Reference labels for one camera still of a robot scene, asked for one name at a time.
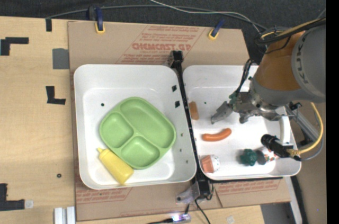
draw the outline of orange sausage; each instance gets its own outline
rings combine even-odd
[[[230,128],[223,129],[220,133],[204,133],[202,140],[204,141],[220,141],[227,138],[232,133]]]

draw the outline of cardboard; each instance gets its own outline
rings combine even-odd
[[[172,50],[183,51],[183,68],[190,65],[243,65],[248,53],[241,30],[221,29],[214,41],[208,39],[210,30],[191,26],[105,23],[105,33],[98,34],[94,22],[68,23],[78,221],[183,212],[186,205],[177,204],[175,197],[190,187],[190,182],[104,191],[87,188],[78,174],[74,71],[85,64],[166,65]],[[246,187],[238,187],[238,182],[216,184],[213,198],[202,202],[201,207],[218,209],[290,201],[284,180],[270,181],[274,182],[266,181],[263,189],[260,186],[262,181],[249,182]],[[231,198],[226,190],[230,187],[236,189]]]

